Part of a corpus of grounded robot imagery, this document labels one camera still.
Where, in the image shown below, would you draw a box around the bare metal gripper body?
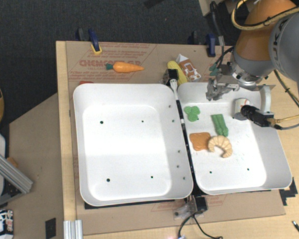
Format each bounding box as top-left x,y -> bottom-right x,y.
213,63 -> 260,92

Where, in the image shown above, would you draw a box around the white cup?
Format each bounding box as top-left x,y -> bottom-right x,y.
233,97 -> 251,121

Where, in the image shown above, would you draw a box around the green broccoli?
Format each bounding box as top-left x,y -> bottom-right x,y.
183,105 -> 201,122

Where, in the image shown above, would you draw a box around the green asparagus bunch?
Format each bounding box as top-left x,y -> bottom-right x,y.
210,114 -> 229,137

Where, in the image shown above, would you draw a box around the orange and white carton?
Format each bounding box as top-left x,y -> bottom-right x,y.
176,53 -> 202,83

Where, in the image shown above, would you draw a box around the thin black and white rod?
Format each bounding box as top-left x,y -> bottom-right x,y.
169,79 -> 198,197

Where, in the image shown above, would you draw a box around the yellow corn cob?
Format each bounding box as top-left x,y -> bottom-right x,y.
166,60 -> 188,86

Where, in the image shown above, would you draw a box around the beige croissant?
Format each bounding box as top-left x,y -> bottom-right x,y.
207,135 -> 233,159

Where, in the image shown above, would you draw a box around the orange toast slice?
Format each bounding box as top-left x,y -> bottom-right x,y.
189,131 -> 212,152

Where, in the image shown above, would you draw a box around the white plastic tray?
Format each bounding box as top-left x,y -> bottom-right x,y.
176,81 -> 293,196
72,83 -> 194,207

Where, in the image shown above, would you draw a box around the orange carrot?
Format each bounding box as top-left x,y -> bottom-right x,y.
105,61 -> 145,74

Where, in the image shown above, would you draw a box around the brown cardboard board, red print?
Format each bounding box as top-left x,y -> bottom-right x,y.
65,40 -> 287,236

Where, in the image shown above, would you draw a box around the black and white carton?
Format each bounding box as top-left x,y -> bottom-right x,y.
0,209 -> 14,239

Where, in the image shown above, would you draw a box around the black cylinder on white bracket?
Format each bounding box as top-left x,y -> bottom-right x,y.
240,84 -> 275,128

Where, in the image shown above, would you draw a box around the black block with thin wires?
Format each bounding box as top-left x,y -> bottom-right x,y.
194,195 -> 209,213
167,68 -> 179,81

